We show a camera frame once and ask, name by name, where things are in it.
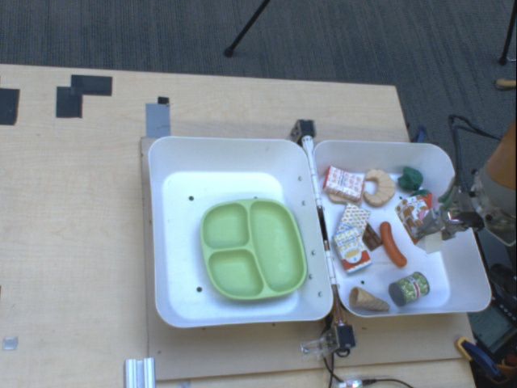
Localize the green broccoli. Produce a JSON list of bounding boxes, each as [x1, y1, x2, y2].
[[397, 166, 424, 192]]

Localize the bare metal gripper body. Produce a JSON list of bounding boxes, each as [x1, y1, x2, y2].
[[447, 187, 490, 236]]

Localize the orange sausage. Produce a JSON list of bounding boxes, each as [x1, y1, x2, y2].
[[379, 221, 408, 268]]

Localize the thin black and white rod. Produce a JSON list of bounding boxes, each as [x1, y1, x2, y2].
[[301, 134, 345, 333]]

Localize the orange carrot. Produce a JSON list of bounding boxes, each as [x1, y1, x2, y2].
[[410, 188, 434, 209]]

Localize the white carton with orange print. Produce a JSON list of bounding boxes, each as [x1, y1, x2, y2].
[[322, 165, 366, 203]]

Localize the green divided plate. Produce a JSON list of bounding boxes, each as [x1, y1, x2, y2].
[[200, 198, 309, 302]]

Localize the tan bread slice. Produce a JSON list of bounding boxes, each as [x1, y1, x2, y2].
[[327, 190, 353, 206]]

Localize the green can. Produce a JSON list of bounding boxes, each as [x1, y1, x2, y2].
[[388, 271, 431, 308]]

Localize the brown chocolate bar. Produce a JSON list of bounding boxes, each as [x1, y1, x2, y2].
[[361, 223, 384, 253]]

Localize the black tripod leg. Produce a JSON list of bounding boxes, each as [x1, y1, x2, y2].
[[498, 8, 517, 66], [224, 0, 291, 59]]

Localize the white plastic tray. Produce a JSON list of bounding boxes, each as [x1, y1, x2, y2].
[[313, 139, 494, 318], [147, 136, 335, 330]]

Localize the tan croissant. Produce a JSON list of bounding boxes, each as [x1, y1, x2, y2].
[[362, 169, 397, 209]]

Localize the tan ice cream cone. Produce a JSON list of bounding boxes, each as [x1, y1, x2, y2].
[[348, 286, 391, 313]]

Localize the orange patterned packet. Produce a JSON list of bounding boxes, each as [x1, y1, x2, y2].
[[338, 203, 372, 234]]

